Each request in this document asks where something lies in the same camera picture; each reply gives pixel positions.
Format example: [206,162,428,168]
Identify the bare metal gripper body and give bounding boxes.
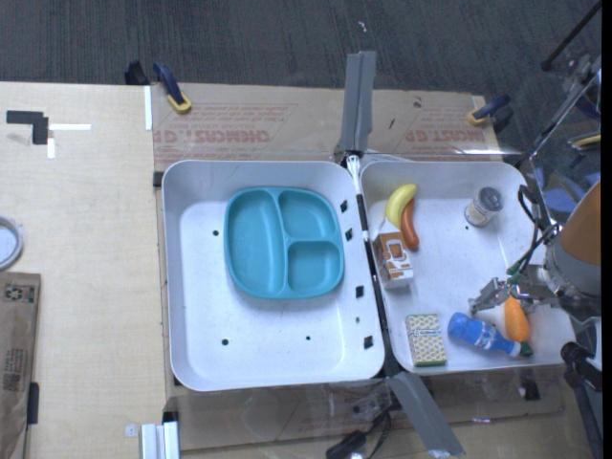
[507,263,575,306]

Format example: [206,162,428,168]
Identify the orange carrot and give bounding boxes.
[503,295,535,359]

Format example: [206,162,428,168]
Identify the blue bottle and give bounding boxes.
[447,311,523,359]

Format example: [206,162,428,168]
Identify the white plastic tray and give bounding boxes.
[359,160,578,378]
[161,159,387,393]

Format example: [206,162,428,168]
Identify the small white can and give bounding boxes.
[463,186,505,229]

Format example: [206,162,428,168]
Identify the white and brown carton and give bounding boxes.
[371,217,416,292]

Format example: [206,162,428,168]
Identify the orange-brown sausage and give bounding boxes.
[400,198,422,252]

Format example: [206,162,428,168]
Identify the yellow banana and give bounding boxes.
[384,183,418,231]

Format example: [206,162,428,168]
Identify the blue divided plate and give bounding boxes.
[223,186,346,301]

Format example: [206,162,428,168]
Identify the brown cardboard board, red print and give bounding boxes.
[150,81,571,451]

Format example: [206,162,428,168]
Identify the clear tape roll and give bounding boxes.
[0,214,25,273]

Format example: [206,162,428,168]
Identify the brown paper envelope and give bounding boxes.
[0,271,42,459]

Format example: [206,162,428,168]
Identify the black cylinder on white bracket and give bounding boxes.
[559,317,602,394]

